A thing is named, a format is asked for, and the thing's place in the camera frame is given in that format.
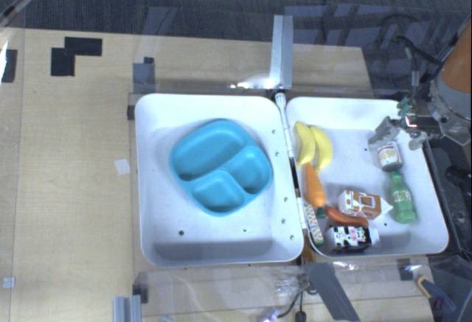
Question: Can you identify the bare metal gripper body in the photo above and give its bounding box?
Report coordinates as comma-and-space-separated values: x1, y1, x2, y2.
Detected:
399, 106, 472, 147

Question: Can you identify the white and orange can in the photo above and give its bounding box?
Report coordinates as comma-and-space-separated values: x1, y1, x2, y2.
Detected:
375, 140, 404, 172

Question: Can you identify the white plastic tray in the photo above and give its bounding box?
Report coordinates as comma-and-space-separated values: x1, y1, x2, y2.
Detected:
133, 92, 305, 269
285, 96, 451, 259

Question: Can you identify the green bottle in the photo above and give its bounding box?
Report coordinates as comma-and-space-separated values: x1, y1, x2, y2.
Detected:
389, 169, 418, 225

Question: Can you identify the orange and white carton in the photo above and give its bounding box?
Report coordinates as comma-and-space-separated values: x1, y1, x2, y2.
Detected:
336, 189, 394, 221

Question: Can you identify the yellow banana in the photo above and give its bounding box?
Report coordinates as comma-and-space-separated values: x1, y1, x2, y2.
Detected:
294, 121, 334, 175

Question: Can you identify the orange carrot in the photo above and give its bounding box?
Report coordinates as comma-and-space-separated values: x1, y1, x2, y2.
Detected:
304, 161, 328, 219

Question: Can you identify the red sausage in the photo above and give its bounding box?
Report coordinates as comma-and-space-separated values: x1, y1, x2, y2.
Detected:
324, 205, 370, 228

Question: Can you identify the thin black and white rod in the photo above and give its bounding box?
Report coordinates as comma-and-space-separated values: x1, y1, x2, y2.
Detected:
274, 91, 308, 231

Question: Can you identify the black and white cow carton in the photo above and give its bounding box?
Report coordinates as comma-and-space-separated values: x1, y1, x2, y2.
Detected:
324, 225, 381, 255

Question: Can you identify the white and orange packet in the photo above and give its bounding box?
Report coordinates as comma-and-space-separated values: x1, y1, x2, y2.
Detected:
302, 202, 326, 248

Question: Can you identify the blue divided plate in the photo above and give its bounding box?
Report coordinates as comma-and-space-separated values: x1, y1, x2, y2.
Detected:
168, 118, 275, 218

